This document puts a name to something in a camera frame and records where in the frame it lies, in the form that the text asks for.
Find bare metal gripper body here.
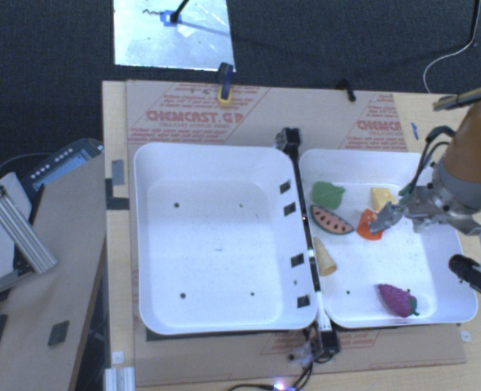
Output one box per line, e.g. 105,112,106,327
400,184,481,235

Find orange toy pepper piece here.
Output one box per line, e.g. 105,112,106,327
355,208,386,242

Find yellow toy cheese wedge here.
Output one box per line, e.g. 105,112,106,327
370,186,399,213

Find white plastic tray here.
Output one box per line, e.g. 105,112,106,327
133,141,320,336
298,148,479,330

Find toy watermelon slice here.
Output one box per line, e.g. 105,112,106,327
308,204,355,236

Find green toy lettuce leaf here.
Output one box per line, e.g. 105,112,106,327
310,181,346,211

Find tan toy ice cream cone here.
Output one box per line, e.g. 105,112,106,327
312,236,338,278

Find thin black and white rod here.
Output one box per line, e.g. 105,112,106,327
287,144,330,334

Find purple toy grapes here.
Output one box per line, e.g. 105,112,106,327
377,283,421,319

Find brown cardboard board red print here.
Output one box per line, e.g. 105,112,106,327
125,80,468,387

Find black cylinder on white bracket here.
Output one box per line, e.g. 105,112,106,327
448,226,481,297

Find black block with thin wires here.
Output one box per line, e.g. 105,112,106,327
275,127,303,152
304,327,342,362

